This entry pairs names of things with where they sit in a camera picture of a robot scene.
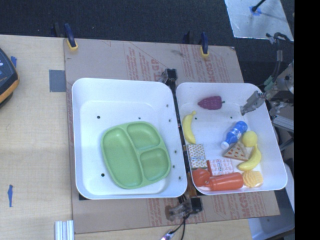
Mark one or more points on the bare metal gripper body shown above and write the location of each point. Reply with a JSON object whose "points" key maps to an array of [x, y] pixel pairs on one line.
{"points": [[285, 84]]}

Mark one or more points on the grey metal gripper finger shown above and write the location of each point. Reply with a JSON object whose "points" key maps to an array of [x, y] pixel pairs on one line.
{"points": [[253, 102], [276, 109]]}

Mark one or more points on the blue and white bottle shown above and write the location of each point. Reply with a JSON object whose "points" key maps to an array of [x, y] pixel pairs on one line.
{"points": [[235, 132]]}

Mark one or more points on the yellow lemon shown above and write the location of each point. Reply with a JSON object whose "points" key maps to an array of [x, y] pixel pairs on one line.
{"points": [[249, 138]]}

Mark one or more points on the purple grapes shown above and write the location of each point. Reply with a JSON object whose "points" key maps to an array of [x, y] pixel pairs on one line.
{"points": [[211, 103]]}

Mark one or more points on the white plastic tray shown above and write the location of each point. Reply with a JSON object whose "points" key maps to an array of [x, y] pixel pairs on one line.
{"points": [[125, 96], [212, 124]]}

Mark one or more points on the pizza slice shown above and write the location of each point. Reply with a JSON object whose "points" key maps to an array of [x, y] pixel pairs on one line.
{"points": [[236, 154]]}

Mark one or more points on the yellow banana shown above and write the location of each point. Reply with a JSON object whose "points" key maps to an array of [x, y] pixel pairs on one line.
{"points": [[189, 129], [253, 160]]}

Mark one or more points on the red print white carton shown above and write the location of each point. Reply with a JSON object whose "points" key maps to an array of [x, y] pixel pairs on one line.
{"points": [[220, 167]]}

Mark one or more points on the yellow ridged biscuit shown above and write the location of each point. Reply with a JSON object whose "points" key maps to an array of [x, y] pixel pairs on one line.
{"points": [[253, 179]]}

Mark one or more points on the thin black rod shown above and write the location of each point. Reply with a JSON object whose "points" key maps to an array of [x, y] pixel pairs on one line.
{"points": [[178, 119]]}

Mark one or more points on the orange print white carton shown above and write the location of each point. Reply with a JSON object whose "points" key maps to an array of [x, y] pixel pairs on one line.
{"points": [[197, 155]]}

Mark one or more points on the orange bottle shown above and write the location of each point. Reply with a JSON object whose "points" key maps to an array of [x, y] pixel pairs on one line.
{"points": [[226, 182]]}

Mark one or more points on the red-orange rounded toy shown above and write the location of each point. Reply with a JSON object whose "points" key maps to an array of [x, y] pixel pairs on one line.
{"points": [[200, 177]]}

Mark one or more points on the brown cardboard board red print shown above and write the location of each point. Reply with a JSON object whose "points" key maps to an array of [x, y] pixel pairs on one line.
{"points": [[120, 59]]}

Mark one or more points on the green divided plate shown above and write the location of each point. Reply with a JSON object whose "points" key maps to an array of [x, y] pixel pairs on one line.
{"points": [[120, 154]]}

